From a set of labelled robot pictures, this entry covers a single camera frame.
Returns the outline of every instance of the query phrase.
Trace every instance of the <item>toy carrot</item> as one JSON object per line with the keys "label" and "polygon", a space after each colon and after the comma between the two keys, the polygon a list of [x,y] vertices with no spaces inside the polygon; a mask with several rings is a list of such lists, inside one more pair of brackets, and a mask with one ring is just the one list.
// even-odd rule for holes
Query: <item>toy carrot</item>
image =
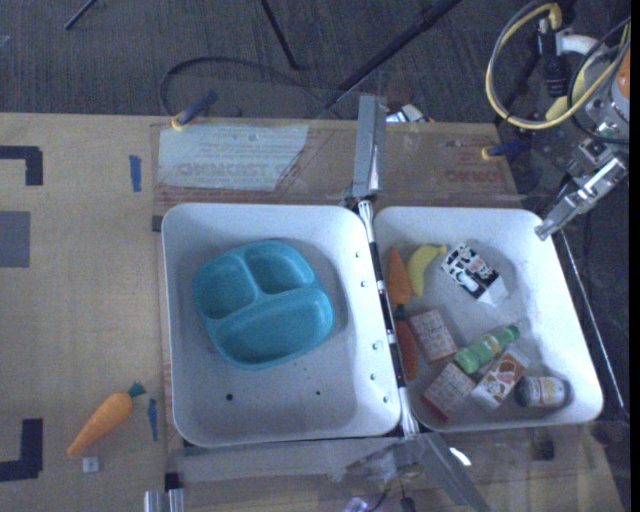
{"label": "toy carrot", "polygon": [[126,420],[133,408],[132,398],[144,393],[146,391],[142,384],[135,381],[126,393],[114,393],[108,397],[78,432],[67,448],[67,454],[78,453]]}
{"label": "toy carrot", "polygon": [[413,332],[406,320],[397,318],[396,338],[400,344],[400,354],[402,355],[402,367],[404,376],[411,381],[418,375],[418,347]]}
{"label": "toy carrot", "polygon": [[398,249],[389,250],[387,293],[392,304],[406,304],[411,300],[411,281]]}

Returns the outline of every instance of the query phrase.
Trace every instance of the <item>white bin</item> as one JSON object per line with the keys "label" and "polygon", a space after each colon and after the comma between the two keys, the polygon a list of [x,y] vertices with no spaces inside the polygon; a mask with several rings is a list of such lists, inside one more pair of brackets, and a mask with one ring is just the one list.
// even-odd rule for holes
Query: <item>white bin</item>
{"label": "white bin", "polygon": [[[403,256],[423,243],[473,240],[505,277],[509,298],[499,308],[478,303],[432,265],[425,298],[409,311],[438,308],[456,341],[527,318],[533,369],[572,384],[570,403],[552,412],[505,403],[488,413],[469,403],[444,423],[419,400],[441,366],[421,362],[409,383],[415,417],[438,431],[484,430],[595,418],[602,393],[551,241],[541,242],[538,217],[524,210],[387,208],[374,219],[379,252]],[[337,206],[181,204],[162,225],[176,427],[204,447],[380,436],[400,419],[399,392],[380,309],[369,244],[360,218]],[[227,363],[208,338],[192,299],[192,280],[205,261],[239,245],[278,238],[309,260],[336,311],[322,345],[266,370]]]}

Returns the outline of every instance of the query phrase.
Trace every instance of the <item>small carton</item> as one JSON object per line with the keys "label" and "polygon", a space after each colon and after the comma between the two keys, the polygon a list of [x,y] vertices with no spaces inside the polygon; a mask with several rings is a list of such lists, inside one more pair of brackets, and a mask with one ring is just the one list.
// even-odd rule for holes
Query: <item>small carton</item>
{"label": "small carton", "polygon": [[420,397],[423,404],[429,407],[443,421],[464,403],[476,383],[458,366],[450,362]]}
{"label": "small carton", "polygon": [[502,276],[464,243],[447,255],[440,268],[480,302],[497,306],[509,295]]}
{"label": "small carton", "polygon": [[409,325],[427,363],[442,361],[458,351],[437,309],[409,317]]}
{"label": "small carton", "polygon": [[529,366],[529,360],[515,347],[509,347],[478,385],[471,397],[489,409],[498,408]]}

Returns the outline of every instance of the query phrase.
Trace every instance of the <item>toy can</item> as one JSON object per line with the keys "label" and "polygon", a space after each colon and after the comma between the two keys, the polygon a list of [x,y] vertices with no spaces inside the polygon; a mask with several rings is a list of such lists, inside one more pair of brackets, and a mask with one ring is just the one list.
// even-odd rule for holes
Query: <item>toy can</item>
{"label": "toy can", "polygon": [[515,389],[522,407],[561,407],[567,395],[568,383],[557,377],[523,377]]}

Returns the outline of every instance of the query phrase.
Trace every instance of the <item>orange toy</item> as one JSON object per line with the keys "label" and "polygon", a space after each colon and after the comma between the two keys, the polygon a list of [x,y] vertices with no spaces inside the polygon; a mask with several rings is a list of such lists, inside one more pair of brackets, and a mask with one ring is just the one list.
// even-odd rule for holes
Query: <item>orange toy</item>
{"label": "orange toy", "polygon": [[108,397],[78,432],[73,443],[67,448],[67,454],[78,453],[126,420],[133,408],[132,398],[143,393],[146,393],[145,389],[136,381],[128,392],[114,393]]}
{"label": "orange toy", "polygon": [[395,320],[396,338],[400,344],[404,376],[411,381],[418,375],[418,347],[409,324],[402,318]]}
{"label": "orange toy", "polygon": [[398,249],[389,250],[387,293],[392,304],[406,304],[411,300],[411,281]]}

